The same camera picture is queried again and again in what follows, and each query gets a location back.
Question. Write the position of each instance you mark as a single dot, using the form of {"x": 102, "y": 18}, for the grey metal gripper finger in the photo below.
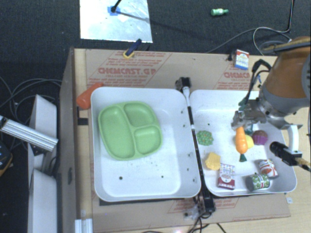
{"x": 236, "y": 121}
{"x": 248, "y": 125}

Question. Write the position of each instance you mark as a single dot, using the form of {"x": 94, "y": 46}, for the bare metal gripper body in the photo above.
{"x": 253, "y": 111}

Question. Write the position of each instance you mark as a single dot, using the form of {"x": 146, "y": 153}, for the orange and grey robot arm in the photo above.
{"x": 286, "y": 76}

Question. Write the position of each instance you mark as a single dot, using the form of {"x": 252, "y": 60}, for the white plastic tray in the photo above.
{"x": 145, "y": 178}
{"x": 223, "y": 115}

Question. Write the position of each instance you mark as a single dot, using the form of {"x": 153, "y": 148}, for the purple cupcake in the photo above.
{"x": 260, "y": 137}

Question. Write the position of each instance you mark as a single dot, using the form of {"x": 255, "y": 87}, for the yellow lemon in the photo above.
{"x": 250, "y": 142}

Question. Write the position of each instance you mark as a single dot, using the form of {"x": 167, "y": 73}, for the orange carrot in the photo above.
{"x": 241, "y": 141}

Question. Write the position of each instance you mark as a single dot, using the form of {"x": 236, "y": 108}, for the thin black and white rod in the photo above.
{"x": 192, "y": 120}

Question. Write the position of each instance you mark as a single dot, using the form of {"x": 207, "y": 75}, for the yellow corn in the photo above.
{"x": 212, "y": 161}

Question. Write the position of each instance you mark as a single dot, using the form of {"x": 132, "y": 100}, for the red label can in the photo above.
{"x": 267, "y": 168}

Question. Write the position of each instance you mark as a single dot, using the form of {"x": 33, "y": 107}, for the white red blue carton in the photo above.
{"x": 241, "y": 59}

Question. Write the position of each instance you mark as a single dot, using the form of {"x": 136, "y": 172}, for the red and white carton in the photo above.
{"x": 226, "y": 177}

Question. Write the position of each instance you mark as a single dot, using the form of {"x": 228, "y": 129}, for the green label can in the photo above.
{"x": 258, "y": 182}

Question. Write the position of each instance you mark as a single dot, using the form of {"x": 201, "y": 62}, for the green bottle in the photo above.
{"x": 218, "y": 11}

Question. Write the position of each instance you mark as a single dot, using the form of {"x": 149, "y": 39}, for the brown cardboard board red print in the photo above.
{"x": 136, "y": 69}

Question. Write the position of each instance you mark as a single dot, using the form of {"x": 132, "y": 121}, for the green divided plate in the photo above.
{"x": 121, "y": 130}

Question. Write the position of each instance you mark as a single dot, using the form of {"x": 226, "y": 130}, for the orange red bottle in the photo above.
{"x": 86, "y": 98}

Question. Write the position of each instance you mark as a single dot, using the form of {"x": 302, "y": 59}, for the black cylinder on white bracket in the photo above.
{"x": 281, "y": 150}

